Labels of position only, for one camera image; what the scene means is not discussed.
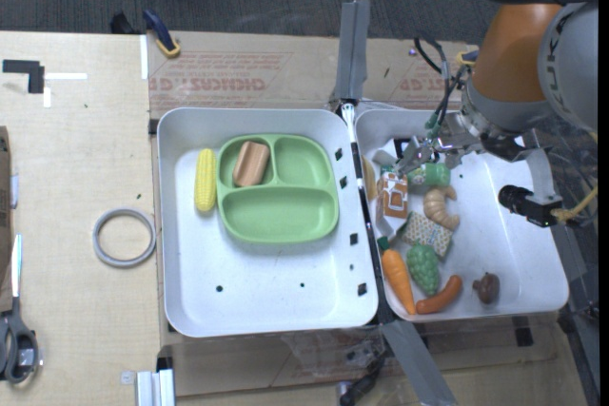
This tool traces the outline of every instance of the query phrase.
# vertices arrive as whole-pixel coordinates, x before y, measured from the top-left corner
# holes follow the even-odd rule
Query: divided green plate
[[[236,186],[232,171],[246,141],[267,145],[270,157],[259,184]],[[322,238],[339,218],[332,165],[322,147],[303,136],[236,137],[218,153],[220,215],[236,238],[255,243],[297,243]]]

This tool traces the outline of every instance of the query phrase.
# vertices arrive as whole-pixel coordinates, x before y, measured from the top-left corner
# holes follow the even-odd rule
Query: toy sausage
[[[462,285],[461,277],[453,274],[448,278],[448,282],[440,293],[431,298],[417,301],[417,313],[419,315],[425,315],[427,313],[437,313],[441,311],[455,300],[461,291]]]

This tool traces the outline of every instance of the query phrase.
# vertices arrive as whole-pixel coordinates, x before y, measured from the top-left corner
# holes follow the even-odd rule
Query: wooden table
[[[0,382],[2,405],[131,405],[133,373],[155,370],[156,256],[117,269],[97,259],[91,241],[97,219],[111,208],[154,214],[141,41],[129,35],[0,33],[3,59],[35,60],[46,74],[87,78],[49,80],[50,106],[44,106],[43,95],[27,93],[27,75],[0,73],[0,125],[9,129],[13,172],[19,174],[13,224],[23,235],[22,315],[44,358],[22,387]],[[147,234],[138,222],[117,218],[104,227],[102,239],[108,252],[126,258],[146,247]],[[472,352],[444,356],[440,366],[460,404],[584,405],[567,339],[558,325],[547,331],[552,347],[544,360],[463,369],[453,365]],[[417,403],[405,377],[383,377],[361,404],[397,395],[403,404]],[[336,397],[334,384],[320,384],[177,402],[334,405]]]

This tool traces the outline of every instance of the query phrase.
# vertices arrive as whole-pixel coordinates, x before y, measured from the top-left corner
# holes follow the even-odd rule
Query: gray ring
[[[150,243],[148,244],[147,249],[140,254],[138,257],[133,259],[116,259],[112,256],[109,256],[103,249],[99,243],[99,233],[104,226],[104,224],[114,218],[114,217],[135,217],[139,221],[141,221],[148,229],[150,234]],[[133,267],[134,265],[139,264],[140,262],[145,261],[152,252],[154,251],[154,246],[156,244],[156,230],[154,229],[154,223],[152,219],[146,215],[142,210],[138,210],[137,208],[131,208],[128,206],[121,206],[119,208],[114,208],[113,210],[107,211],[104,215],[102,215],[97,222],[95,223],[95,227],[93,228],[93,249],[95,249],[95,254],[100,259],[100,261],[114,266],[114,267]]]

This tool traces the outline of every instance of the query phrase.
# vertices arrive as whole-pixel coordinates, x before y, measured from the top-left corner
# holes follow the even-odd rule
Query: toy carrot
[[[415,300],[412,296],[412,287],[410,286],[410,277],[406,270],[400,253],[394,249],[387,249],[381,257],[381,266],[383,272],[394,293],[402,303],[409,315],[416,315]]]

